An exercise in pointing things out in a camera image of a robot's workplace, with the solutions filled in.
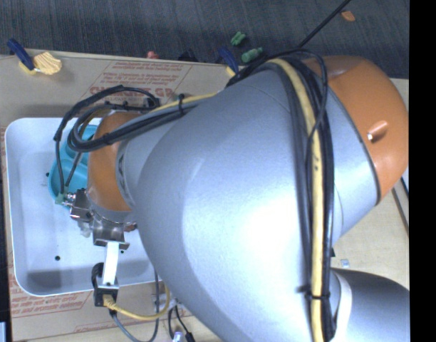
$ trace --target gray carpet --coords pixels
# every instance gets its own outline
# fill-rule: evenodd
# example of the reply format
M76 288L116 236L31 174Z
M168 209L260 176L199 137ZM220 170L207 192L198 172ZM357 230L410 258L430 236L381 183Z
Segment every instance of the gray carpet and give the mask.
M343 0L0 0L0 53L14 37L29 48L177 59L191 49L215 62L227 46L238 58L300 43ZM354 22L335 17L305 48L321 55L363 56L390 77L409 77L410 0L353 0ZM248 39L232 48L243 31ZM9 317L0 185L0 320Z

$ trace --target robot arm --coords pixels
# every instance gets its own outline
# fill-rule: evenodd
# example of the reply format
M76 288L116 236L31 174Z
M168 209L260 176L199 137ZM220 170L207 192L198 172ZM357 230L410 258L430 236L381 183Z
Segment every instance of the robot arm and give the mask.
M320 83L324 72L307 60L291 65L288 75L289 59L281 61L206 100L103 119L95 140L110 145L89 154L85 208L96 224L119 224L119 235L137 224L164 282L224 341L324 341L331 334L334 341L409 341L409 292L393 281L326 266L330 295L311 292L317 195L308 168L313 173L316 163L306 162L315 140L299 103L302 96L321 97L321 84L308 77ZM315 118L327 124L317 140L320 164L329 166L319 189L329 195L319 209L333 219L331 247L403 174L408 115L372 63L324 61L326 100L312 102ZM106 137L117 130L124 133L119 140ZM312 299L323 316L319 333Z

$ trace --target white plastic tray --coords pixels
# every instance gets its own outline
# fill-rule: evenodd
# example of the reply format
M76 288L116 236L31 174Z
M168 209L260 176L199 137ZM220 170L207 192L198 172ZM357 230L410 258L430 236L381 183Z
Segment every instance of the white plastic tray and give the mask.
M81 236L68 210L55 205L48 191L46 174L55 159L53 136L60 121L22 118L6 130L14 271L20 287L35 296L92 290L91 269L105 261L105 247L94 246L93 237ZM119 257L119 285L153 281L139 232L126 232L125 240L130 247Z

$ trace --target teal plastic container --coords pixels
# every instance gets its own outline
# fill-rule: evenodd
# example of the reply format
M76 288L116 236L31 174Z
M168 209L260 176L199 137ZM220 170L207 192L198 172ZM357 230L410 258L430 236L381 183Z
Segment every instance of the teal plastic container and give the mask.
M89 138L96 132L97 125L89 125L83 134L84 138ZM65 141L60 148L60 161L63 168L64 181L69 177L69 173L73 168L74 158L77 152L72 150L68 143ZM77 189L83 189L87 187L87 171L88 171L88 153L83 153L81 161L77 164L76 170L69 183L68 191L76 192ZM60 192L60 175L58 173L58 166L56 159L53 161L50 172L48 173L48 191L52 198L56 199Z

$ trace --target table surface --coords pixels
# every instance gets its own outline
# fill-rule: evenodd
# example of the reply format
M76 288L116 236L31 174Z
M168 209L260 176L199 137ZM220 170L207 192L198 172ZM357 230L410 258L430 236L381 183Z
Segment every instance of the table surface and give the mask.
M93 84L103 83L102 73L109 62L152 62L136 58L118 58L77 53L53 52L63 61L63 69L58 76L31 77L22 72L16 58L0 56L0 124L1 133L15 119L23 117L61 117L78 99L90 92ZM159 93L167 95L167 89L174 93L181 88L184 93L193 95L216 92L223 89L229 76L223 66L208 64L188 64L181 68L179 76L171 76L171 84L160 86ZM408 107L408 80L393 80ZM11 255L11 231L9 219L8 187L4 180L4 196L7 214L6 228L8 254ZM366 217L349 233L342 236L334 245L333 267L346 267L388 277L406 288L410 287L409 277L409 236L408 236L408 199L403 187L396 185ZM220 341L207 327L188 313L184 322L194 332L197 341ZM139 323L128 326L137 338L151 337L154 323ZM13 334L18 335L20 323L13 323ZM167 321L161 320L157 341L170 341ZM65 336L43 336L42 341L63 341ZM118 328L75 333L68 341L124 341L125 337Z

